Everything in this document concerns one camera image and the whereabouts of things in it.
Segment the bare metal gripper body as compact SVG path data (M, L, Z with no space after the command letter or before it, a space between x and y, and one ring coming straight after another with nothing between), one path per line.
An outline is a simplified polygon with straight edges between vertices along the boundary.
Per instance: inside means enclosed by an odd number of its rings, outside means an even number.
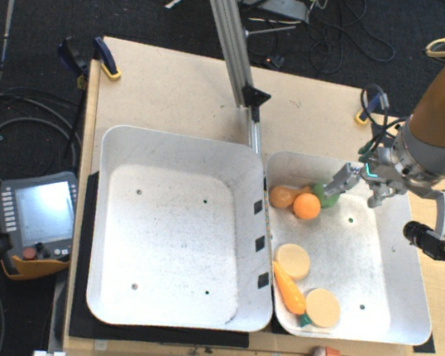
M429 191L431 173L400 145L369 149L361 155L361 163L361 177L373 190L399 194L410 190L418 195Z

